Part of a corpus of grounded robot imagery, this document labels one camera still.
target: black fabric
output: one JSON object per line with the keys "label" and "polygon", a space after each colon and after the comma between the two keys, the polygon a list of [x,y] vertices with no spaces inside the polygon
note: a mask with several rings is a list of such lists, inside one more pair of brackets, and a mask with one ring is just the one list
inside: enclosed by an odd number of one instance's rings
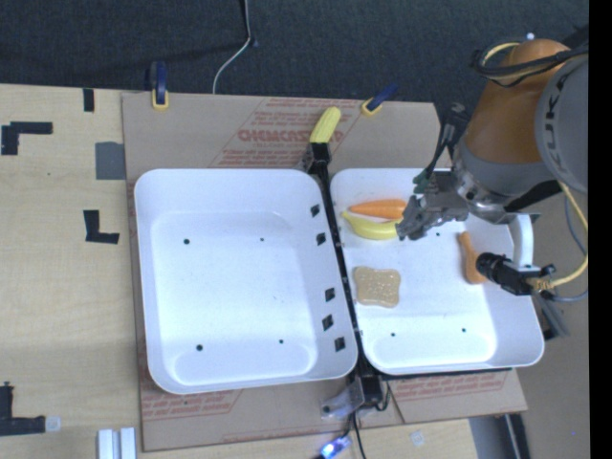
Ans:
{"label": "black fabric", "polygon": [[[143,88],[164,60],[170,92],[209,93],[245,42],[240,0],[0,0],[0,81]],[[475,105],[472,53],[505,37],[563,40],[589,0],[249,0],[249,47],[219,78],[235,95]]]}

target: yellow cable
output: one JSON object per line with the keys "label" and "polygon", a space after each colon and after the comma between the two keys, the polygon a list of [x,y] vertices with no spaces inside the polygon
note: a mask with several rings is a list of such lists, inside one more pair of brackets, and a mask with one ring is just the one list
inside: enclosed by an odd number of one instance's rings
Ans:
{"label": "yellow cable", "polygon": [[[570,192],[570,189],[566,184],[562,182],[559,182],[558,184],[561,186],[563,193],[567,196],[567,199],[572,205],[572,208],[574,208],[574,211],[578,215],[580,223],[582,224],[582,227],[584,228],[584,232],[588,234],[588,231],[589,231],[588,223],[586,221],[586,218],[584,217],[584,214],[582,213],[582,210],[580,209],[578,203],[576,202],[576,199],[574,199],[572,192]],[[553,280],[546,280],[542,278],[532,278],[532,279],[527,279],[527,282],[539,291],[550,290],[550,289],[553,289],[555,287],[558,287],[562,284],[566,284],[567,282],[570,282],[576,279],[586,270],[588,265],[589,265],[589,255],[587,252],[584,255],[584,260],[582,260],[582,263],[580,264],[580,266],[577,269],[575,269],[572,273],[570,273],[569,275],[566,275],[565,277],[562,277],[559,279],[553,279]]]}

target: toy bread slice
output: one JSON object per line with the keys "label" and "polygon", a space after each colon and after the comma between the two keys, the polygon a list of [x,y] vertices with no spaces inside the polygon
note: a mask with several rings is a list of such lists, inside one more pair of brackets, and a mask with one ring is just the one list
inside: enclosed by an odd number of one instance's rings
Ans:
{"label": "toy bread slice", "polygon": [[393,308],[400,302],[400,273],[394,269],[357,267],[353,271],[357,301],[361,304]]}

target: yellow banana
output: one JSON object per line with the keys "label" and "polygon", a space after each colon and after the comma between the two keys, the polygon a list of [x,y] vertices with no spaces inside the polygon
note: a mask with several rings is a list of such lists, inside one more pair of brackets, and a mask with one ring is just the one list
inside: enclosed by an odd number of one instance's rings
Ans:
{"label": "yellow banana", "polygon": [[389,240],[397,237],[398,233],[395,231],[395,225],[402,221],[401,219],[392,219],[379,223],[371,219],[354,216],[346,211],[342,212],[342,217],[350,223],[357,236],[369,240]]}

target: white cable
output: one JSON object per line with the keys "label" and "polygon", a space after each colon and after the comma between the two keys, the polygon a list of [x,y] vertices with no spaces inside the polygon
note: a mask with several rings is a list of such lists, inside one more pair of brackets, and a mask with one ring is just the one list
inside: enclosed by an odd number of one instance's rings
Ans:
{"label": "white cable", "polygon": [[224,72],[226,68],[228,68],[228,66],[230,66],[232,61],[236,59],[239,55],[241,55],[251,44],[251,18],[249,16],[249,0],[243,0],[243,2],[245,5],[245,24],[247,26],[247,41],[242,45],[242,48],[240,48],[230,59],[223,63],[223,65],[221,65],[221,68],[219,68],[219,71],[217,71],[217,74],[214,76],[214,80],[212,81],[213,94],[217,93],[217,81],[219,80],[219,76]]}

